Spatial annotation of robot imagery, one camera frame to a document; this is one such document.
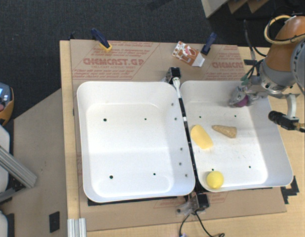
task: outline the blue clamp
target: blue clamp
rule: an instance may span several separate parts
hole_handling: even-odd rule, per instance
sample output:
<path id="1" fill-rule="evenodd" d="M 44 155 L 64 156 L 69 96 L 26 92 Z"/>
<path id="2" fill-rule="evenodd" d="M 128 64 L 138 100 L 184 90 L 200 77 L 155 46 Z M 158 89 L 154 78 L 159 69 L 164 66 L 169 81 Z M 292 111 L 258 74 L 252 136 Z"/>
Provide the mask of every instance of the blue clamp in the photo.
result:
<path id="1" fill-rule="evenodd" d="M 202 54 L 207 55 L 211 49 L 211 45 L 214 43 L 215 39 L 217 37 L 216 33 L 211 33 L 210 37 L 208 37 L 206 44 L 204 45 L 204 47 L 201 50 Z"/>
<path id="2" fill-rule="evenodd" d="M 100 42 L 100 47 L 102 47 L 106 52 L 112 49 L 112 46 L 108 43 L 107 39 L 104 37 L 102 33 L 100 33 L 97 29 L 91 29 L 92 38 Z"/>

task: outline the small carton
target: small carton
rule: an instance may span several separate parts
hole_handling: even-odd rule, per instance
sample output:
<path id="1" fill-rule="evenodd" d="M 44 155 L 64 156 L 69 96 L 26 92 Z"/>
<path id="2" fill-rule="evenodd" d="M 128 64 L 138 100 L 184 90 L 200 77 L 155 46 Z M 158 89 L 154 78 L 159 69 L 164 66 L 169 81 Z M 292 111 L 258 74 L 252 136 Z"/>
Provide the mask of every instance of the small carton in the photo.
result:
<path id="1" fill-rule="evenodd" d="M 205 61 L 199 51 L 181 41 L 178 42 L 172 55 L 193 67 L 202 67 Z"/>

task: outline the black floor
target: black floor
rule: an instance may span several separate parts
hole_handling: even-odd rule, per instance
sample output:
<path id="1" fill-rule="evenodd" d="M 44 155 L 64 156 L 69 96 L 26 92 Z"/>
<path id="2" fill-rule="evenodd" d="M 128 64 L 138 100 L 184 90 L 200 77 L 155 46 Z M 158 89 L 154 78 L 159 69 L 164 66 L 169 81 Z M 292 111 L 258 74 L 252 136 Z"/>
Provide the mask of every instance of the black floor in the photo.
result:
<path id="1" fill-rule="evenodd" d="M 305 14 L 305 0 L 270 0 L 252 14 L 227 5 L 206 18 L 201 0 L 0 0 L 0 82 L 15 93 L 15 118 L 60 88 L 59 41 L 72 32 L 90 39 L 91 28 L 109 40 L 269 46 L 263 30 L 272 16 Z"/>

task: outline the yellow ball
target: yellow ball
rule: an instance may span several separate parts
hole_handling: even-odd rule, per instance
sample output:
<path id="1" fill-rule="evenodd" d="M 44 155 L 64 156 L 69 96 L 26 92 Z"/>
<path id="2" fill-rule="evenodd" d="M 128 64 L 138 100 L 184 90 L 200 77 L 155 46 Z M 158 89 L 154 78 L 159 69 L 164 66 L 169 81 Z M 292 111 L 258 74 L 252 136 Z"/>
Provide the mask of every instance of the yellow ball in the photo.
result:
<path id="1" fill-rule="evenodd" d="M 219 171 L 212 171 L 206 177 L 207 185 L 212 189 L 219 189 L 224 183 L 224 176 Z"/>

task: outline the wooden table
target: wooden table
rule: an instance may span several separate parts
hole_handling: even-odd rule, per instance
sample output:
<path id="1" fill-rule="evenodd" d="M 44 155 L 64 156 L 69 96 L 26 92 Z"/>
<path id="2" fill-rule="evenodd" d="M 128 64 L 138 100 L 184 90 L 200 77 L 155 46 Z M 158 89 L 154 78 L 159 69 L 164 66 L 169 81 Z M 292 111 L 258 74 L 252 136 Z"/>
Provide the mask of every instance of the wooden table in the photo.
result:
<path id="1" fill-rule="evenodd" d="M 248 48 L 240 47 L 243 59 L 250 58 Z M 75 123 L 73 118 L 73 88 L 71 74 L 71 50 L 69 41 L 60 41 L 60 63 L 62 74 L 62 96 L 64 114 L 64 139 L 65 139 L 65 161 L 66 161 L 66 189 L 68 218 L 80 218 L 76 145 L 75 145 Z M 297 86 L 290 92 L 299 92 Z M 270 98 L 273 110 L 286 113 L 287 104 L 285 100 Z M 305 121 L 305 97 L 297 98 L 297 113 L 301 122 Z M 224 232 L 226 236 L 305 236 L 305 134 L 287 131 L 280 128 L 280 134 L 287 150 L 299 190 L 297 196 L 289 197 L 286 213 L 259 215 L 250 217 L 227 218 L 203 221 L 209 233 L 217 234 Z M 180 224 L 165 224 L 156 226 L 145 226 L 135 228 L 124 228 L 117 230 L 105 230 L 88 232 L 89 237 L 176 237 L 178 236 Z M 204 236 L 199 222 L 186 222 L 184 232 L 188 236 Z"/>

